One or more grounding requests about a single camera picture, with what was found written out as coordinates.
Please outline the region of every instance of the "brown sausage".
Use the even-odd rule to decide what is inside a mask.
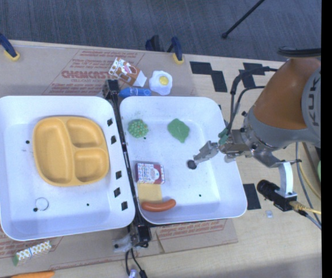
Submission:
[[[175,205],[176,201],[174,199],[170,199],[163,203],[142,202],[141,208],[150,212],[162,212],[173,208]]]

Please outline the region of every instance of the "blue bottle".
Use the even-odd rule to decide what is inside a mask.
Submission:
[[[150,89],[138,89],[136,87],[127,87],[121,90],[118,94],[121,98],[127,98],[130,96],[151,96],[152,92]]]

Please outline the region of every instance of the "yellow clamp tip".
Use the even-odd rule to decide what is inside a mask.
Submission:
[[[20,58],[20,53],[18,53],[17,51],[15,51],[16,52],[16,56],[15,57],[12,57],[11,56],[11,54],[9,54],[7,51],[3,51],[3,53],[5,54],[5,56],[7,57],[7,58],[9,58],[10,60],[12,60],[12,61],[17,61],[19,58]]]
[[[172,54],[172,58],[173,58],[173,60],[176,62],[176,64],[178,64],[178,65],[181,65],[181,64],[184,62],[184,56],[183,56],[183,59],[180,61],[180,60],[177,58],[176,54],[173,53],[173,54]]]

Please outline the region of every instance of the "table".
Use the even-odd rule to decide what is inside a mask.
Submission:
[[[69,83],[70,85],[66,86],[64,82],[66,80],[61,77],[61,73],[56,73],[53,63],[59,63],[57,66],[60,65],[69,71],[91,69],[94,65],[98,65],[98,69],[105,70],[107,67],[105,65],[109,64],[105,61],[110,61],[114,55],[122,55],[128,57],[128,61],[141,67],[146,76],[151,76],[152,71],[159,69],[172,74],[174,76],[172,90],[174,96],[204,96],[214,100],[220,105],[225,120],[229,119],[230,112],[229,90],[239,71],[249,70],[260,65],[279,68],[283,64],[275,61],[185,54],[184,63],[177,65],[169,53],[162,52],[24,41],[11,41],[11,43],[16,50],[19,48],[23,51],[21,55],[31,62],[23,67],[20,63],[19,66],[12,65],[10,60],[3,57],[2,47],[0,47],[0,97],[13,94],[53,94],[57,87],[59,87],[58,94],[77,94],[77,92],[88,95],[100,94],[102,81],[91,82],[91,90],[83,90],[84,86],[78,86],[78,83]],[[89,58],[92,59],[98,59],[98,55],[103,54],[105,61],[87,61],[82,64],[79,62],[77,51],[81,54],[82,51],[87,51],[88,54],[91,54]],[[254,75],[254,78],[248,81],[255,81],[256,85],[265,85],[272,73]],[[260,90],[248,91],[242,99],[240,111],[248,111],[259,93]],[[242,121],[243,117],[237,116],[234,128],[239,128]],[[312,146],[300,144],[302,167],[315,188],[320,190],[320,183],[314,168],[317,163],[314,153],[315,149]],[[280,159],[293,160],[295,158],[294,145],[277,151],[275,155]],[[253,158],[239,157],[236,161],[243,184],[256,186],[261,179],[280,184],[277,169],[268,169]],[[306,198],[295,170],[294,191],[298,193],[298,201],[306,205]],[[320,200],[311,192],[309,195],[314,208],[320,210]],[[234,227],[227,230],[231,238],[227,238],[225,244],[203,247],[199,246],[198,239],[193,239],[192,246],[188,250],[148,256],[146,256],[146,250],[142,248],[136,252],[139,256],[138,263],[146,271],[148,277],[159,278],[321,277],[321,230],[294,211],[284,213],[274,207],[272,202],[264,200],[261,195],[258,198],[261,208],[247,210],[243,216],[229,220]],[[82,235],[70,237],[71,252],[79,250],[76,245],[85,237]],[[216,244],[216,240],[204,240],[204,242],[207,244],[210,242],[211,245]],[[43,260],[36,259],[33,263],[35,265],[43,264]],[[137,269],[132,259],[129,259],[129,265]],[[65,264],[64,267],[55,267],[55,277],[127,277],[123,258],[118,258],[118,260],[98,259],[85,263],[78,261],[72,263],[71,266],[73,267]],[[5,263],[2,260],[0,275],[5,275],[10,271],[24,272],[28,269],[22,267],[24,266],[14,269],[9,262]],[[48,268],[42,266],[39,270],[48,270]]]

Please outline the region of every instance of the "orange carrot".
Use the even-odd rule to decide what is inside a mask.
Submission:
[[[35,273],[26,273],[11,276],[11,278],[50,278],[55,275],[54,271],[44,271]]]

